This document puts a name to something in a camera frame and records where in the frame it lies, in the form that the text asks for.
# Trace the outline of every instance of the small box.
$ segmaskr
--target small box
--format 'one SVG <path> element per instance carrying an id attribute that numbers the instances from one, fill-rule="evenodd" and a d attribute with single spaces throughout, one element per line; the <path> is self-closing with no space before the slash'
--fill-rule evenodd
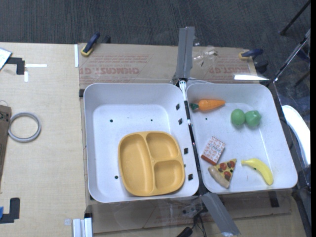
<path id="1" fill-rule="evenodd" d="M 207 142 L 201 158 L 212 165 L 216 165 L 225 147 L 225 143 L 216 139 L 214 136 Z"/>

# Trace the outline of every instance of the yellow divided plate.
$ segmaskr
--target yellow divided plate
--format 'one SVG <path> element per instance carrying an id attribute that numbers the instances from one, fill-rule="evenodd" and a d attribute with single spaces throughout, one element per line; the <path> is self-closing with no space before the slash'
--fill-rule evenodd
<path id="1" fill-rule="evenodd" d="M 136 196 L 155 196 L 179 189 L 185 173 L 177 141 L 168 133 L 137 132 L 118 145 L 119 170 L 125 188 Z"/>

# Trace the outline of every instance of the gray ring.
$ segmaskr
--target gray ring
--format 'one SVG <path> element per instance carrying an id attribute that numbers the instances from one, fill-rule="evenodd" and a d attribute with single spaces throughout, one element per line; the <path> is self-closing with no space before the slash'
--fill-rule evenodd
<path id="1" fill-rule="evenodd" d="M 35 120 L 35 122 L 38 124 L 38 129 L 37 129 L 37 131 L 36 131 L 36 133 L 34 135 L 32 135 L 31 137 L 28 137 L 28 138 L 19 138 L 19 137 L 15 136 L 11 132 L 11 125 L 12 125 L 12 123 L 19 117 L 30 117 L 30 118 Z M 17 113 L 17 114 L 15 114 L 15 115 L 13 115 L 11 117 L 8 133 L 9 133 L 10 137 L 13 140 L 15 140 L 15 141 L 18 141 L 18 142 L 30 142 L 30 141 L 35 140 L 39 136 L 40 130 L 41 130 L 41 124 L 40 124 L 39 118 L 36 115 L 34 115 L 33 113 L 23 112 L 23 113 Z"/>

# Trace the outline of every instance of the green ball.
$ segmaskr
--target green ball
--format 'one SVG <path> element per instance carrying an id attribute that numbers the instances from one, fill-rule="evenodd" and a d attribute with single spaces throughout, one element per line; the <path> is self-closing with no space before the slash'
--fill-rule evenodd
<path id="1" fill-rule="evenodd" d="M 245 122 L 245 113 L 241 109 L 233 110 L 231 120 L 234 125 L 241 125 Z"/>
<path id="2" fill-rule="evenodd" d="M 258 111 L 246 112 L 245 117 L 246 117 L 246 123 L 249 126 L 257 126 L 261 120 L 261 115 Z"/>

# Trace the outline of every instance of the white tray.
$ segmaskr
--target white tray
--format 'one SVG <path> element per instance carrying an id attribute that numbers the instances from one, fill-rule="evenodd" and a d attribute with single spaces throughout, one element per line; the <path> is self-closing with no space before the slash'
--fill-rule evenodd
<path id="1" fill-rule="evenodd" d="M 297 183 L 297 172 L 290 154 L 275 103 L 270 91 L 260 84 L 192 84 L 187 88 L 189 103 L 202 98 L 217 98 L 226 104 L 202 113 L 191 111 L 191 121 L 199 156 L 211 136 L 226 144 L 219 162 L 236 158 L 236 168 L 228 189 L 220 186 L 209 174 L 208 162 L 201 159 L 202 178 L 208 190 L 218 194 L 287 189 Z M 246 124 L 237 129 L 230 115 L 236 108 L 258 110 L 262 115 L 258 127 Z M 268 186 L 261 175 L 242 159 L 259 158 L 272 170 L 274 182 Z"/>
<path id="2" fill-rule="evenodd" d="M 83 98 L 88 187 L 95 200 L 106 203 L 181 198 L 196 193 L 198 174 L 179 88 L 171 84 L 96 83 L 86 88 Z M 125 189 L 119 172 L 119 142 L 125 135 L 141 131 L 163 131 L 177 140 L 185 165 L 185 181 L 179 190 L 138 197 Z"/>

